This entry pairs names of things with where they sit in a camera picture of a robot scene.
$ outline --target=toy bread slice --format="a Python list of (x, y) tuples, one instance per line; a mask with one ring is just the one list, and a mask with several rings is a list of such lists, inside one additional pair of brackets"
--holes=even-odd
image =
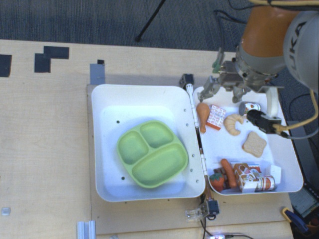
[(255, 132), (250, 132), (242, 148), (245, 152), (261, 157), (267, 142), (260, 138)]

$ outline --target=wooden table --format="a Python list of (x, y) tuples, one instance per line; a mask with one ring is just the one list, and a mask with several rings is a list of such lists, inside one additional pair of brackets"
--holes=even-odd
[[(51, 73), (35, 73), (35, 53), (44, 46), (69, 47), (69, 59), (52, 59)], [(12, 55), (11, 74), (0, 77), (0, 238), (76, 238), (78, 221), (92, 219), (87, 85), (90, 64), (105, 61), (106, 81), (120, 84), (177, 85), (183, 73), (195, 75), (202, 86), (216, 52), (119, 46), (0, 40), (0, 54)], [(226, 59), (233, 54), (227, 53)], [(215, 233), (246, 233), (254, 238), (292, 238), (283, 206), (288, 194), (226, 200), (208, 229)], [(236, 206), (249, 206), (245, 222)], [(227, 217), (232, 224), (225, 225)], [(121, 222), (121, 215), (114, 219)], [(201, 238), (199, 223), (159, 225), (143, 232), (121, 228), (119, 239)], [(110, 235), (97, 235), (108, 239)]]

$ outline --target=tin can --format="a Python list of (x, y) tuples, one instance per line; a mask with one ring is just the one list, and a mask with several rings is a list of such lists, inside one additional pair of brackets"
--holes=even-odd
[(250, 110), (261, 110), (260, 104), (254, 102), (241, 102), (239, 105), (239, 114), (246, 115)]
[(259, 182), (257, 184), (256, 191), (267, 191), (274, 190), (275, 188), (275, 179), (273, 176), (263, 176), (259, 177)]

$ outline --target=black pole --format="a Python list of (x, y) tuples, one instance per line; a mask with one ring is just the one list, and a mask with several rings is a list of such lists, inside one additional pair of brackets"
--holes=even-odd
[(146, 29), (149, 27), (150, 23), (153, 21), (153, 19), (155, 18), (155, 16), (157, 15), (157, 13), (160, 11), (161, 7), (163, 6), (163, 4), (166, 2), (166, 0), (162, 0), (160, 2), (160, 4), (158, 5), (158, 7), (156, 8), (156, 10), (154, 11), (154, 13), (152, 14), (152, 16), (150, 17), (150, 19), (146, 22), (145, 26), (143, 27), (143, 29), (141, 30), (141, 32), (138, 34), (138, 36), (135, 37), (135, 42), (139, 42), (141, 40), (141, 36), (144, 34), (144, 32), (146, 31)]

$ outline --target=red and white box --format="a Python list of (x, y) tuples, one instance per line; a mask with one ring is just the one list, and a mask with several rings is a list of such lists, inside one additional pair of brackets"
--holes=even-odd
[(206, 125), (216, 130), (220, 130), (221, 127), (223, 126), (225, 115), (226, 115), (225, 109), (218, 107), (216, 105), (212, 105)]

